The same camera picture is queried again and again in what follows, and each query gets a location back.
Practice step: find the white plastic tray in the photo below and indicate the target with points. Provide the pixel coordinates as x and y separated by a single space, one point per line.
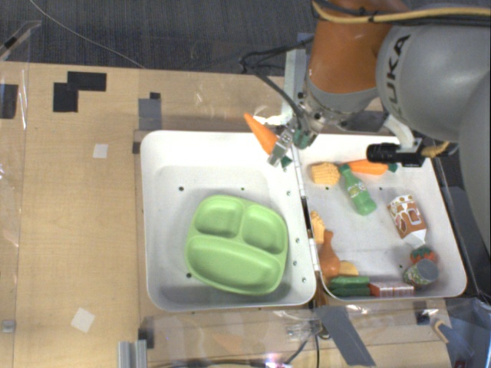
383 236
226 159

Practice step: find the tan bread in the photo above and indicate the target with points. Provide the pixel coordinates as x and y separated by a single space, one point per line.
349 269

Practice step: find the thin black and white rod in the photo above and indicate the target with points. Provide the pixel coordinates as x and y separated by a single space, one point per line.
306 216

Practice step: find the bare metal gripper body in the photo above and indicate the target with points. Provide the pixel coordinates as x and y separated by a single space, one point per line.
320 115

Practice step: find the red packet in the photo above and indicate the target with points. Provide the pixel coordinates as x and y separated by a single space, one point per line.
391 290

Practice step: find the green cucumber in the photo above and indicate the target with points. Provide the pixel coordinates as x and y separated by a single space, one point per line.
351 292
349 281

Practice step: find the white and brown carton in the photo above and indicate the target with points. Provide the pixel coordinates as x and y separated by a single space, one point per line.
406 215

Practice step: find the brown chicken drumstick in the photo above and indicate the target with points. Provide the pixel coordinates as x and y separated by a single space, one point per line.
329 259

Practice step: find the green divided plate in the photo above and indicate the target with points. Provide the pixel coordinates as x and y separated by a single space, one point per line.
234 259

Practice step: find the orange carrot with green top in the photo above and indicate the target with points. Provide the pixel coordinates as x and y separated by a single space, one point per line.
261 130
368 167

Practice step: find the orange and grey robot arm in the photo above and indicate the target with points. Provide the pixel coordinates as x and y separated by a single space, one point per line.
433 71

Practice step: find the black cylinder on white bracket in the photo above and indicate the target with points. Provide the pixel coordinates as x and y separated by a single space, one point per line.
383 153

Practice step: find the small can with grey lid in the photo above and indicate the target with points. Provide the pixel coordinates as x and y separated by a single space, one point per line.
422 272

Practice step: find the green bottle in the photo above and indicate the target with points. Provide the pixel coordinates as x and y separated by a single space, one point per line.
358 196

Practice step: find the red strawberry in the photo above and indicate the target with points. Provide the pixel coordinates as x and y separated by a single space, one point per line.
422 253

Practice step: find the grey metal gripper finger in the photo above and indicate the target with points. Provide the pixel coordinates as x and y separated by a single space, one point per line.
279 148

